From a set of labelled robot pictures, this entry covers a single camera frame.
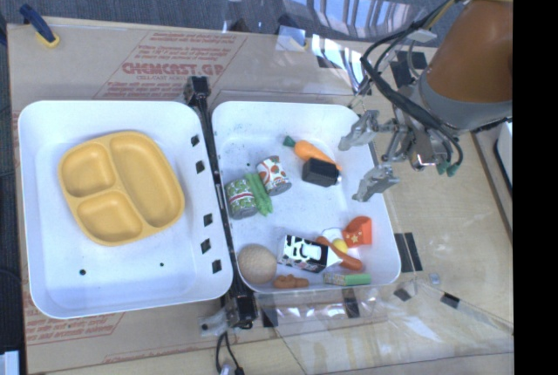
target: soup can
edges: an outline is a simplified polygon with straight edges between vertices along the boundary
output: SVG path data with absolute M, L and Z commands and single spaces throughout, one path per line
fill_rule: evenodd
M 228 211 L 235 220 L 250 217 L 258 212 L 255 197 L 248 180 L 241 178 L 225 185 Z
M 277 155 L 269 156 L 255 168 L 269 196 L 282 194 L 292 186 Z

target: orange carrot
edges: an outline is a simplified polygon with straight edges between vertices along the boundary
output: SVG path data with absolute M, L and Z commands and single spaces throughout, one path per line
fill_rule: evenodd
M 293 147 L 296 153 L 296 156 L 302 158 L 303 160 L 307 161 L 310 158 L 316 158 L 317 160 L 327 161 L 331 164 L 335 164 L 337 170 L 341 172 L 341 166 L 339 166 L 334 160 L 332 160 L 328 155 L 322 152 L 319 148 L 314 146 L 312 143 L 308 142 L 307 140 L 299 140 L 295 141 L 290 136 L 285 137 L 285 141 L 282 143 L 284 146 Z

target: toy sausage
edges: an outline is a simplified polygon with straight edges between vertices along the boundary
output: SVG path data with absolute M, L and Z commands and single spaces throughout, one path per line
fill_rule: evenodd
M 348 254 L 345 254 L 343 251 L 337 249 L 335 246 L 333 246 L 333 243 L 331 243 L 323 235 L 320 235 L 316 239 L 316 242 L 320 243 L 321 245 L 327 245 L 335 254 L 337 254 L 337 256 L 340 259 L 343 259 L 343 261 L 339 263 L 343 268 L 350 269 L 352 271 L 362 270 L 363 268 L 362 262 L 360 262 L 357 258 L 349 256 Z
M 292 274 L 287 276 L 278 276 L 273 282 L 273 286 L 278 289 L 306 288 L 309 284 L 308 279 L 304 277 L 294 277 Z

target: beige ball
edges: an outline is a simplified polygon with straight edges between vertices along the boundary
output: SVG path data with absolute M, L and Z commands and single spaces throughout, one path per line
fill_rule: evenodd
M 248 245 L 238 254 L 238 267 L 249 283 L 267 283 L 277 271 L 277 259 L 262 245 Z

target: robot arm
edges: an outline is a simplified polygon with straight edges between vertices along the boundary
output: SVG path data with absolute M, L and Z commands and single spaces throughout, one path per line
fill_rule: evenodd
M 426 70 L 409 85 L 393 90 L 379 66 L 402 41 L 430 38 L 428 33 L 454 4 L 465 2 Z M 375 65 L 368 57 L 389 43 Z M 396 184 L 391 163 L 409 160 L 415 170 L 436 166 L 453 176 L 463 160 L 459 135 L 510 120 L 512 116 L 513 0 L 447 0 L 406 30 L 373 44 L 361 57 L 371 84 L 391 101 L 395 118 L 379 125 L 378 112 L 366 112 L 344 136 L 340 150 L 392 133 L 382 163 L 361 180 L 356 200 L 367 201 Z

